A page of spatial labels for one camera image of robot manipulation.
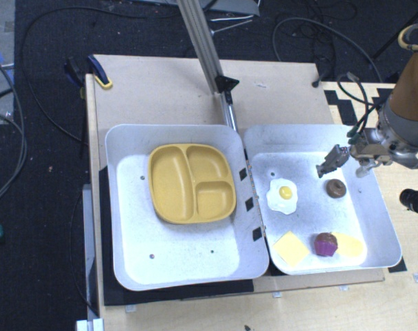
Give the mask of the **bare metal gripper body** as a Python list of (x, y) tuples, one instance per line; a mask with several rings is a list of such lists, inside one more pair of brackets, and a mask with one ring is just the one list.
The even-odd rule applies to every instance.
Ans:
[(390, 166), (393, 162), (408, 169), (418, 169), (418, 147), (411, 145), (388, 128), (377, 126), (364, 130), (348, 132), (350, 155), (358, 162), (360, 159), (374, 159), (381, 166)]

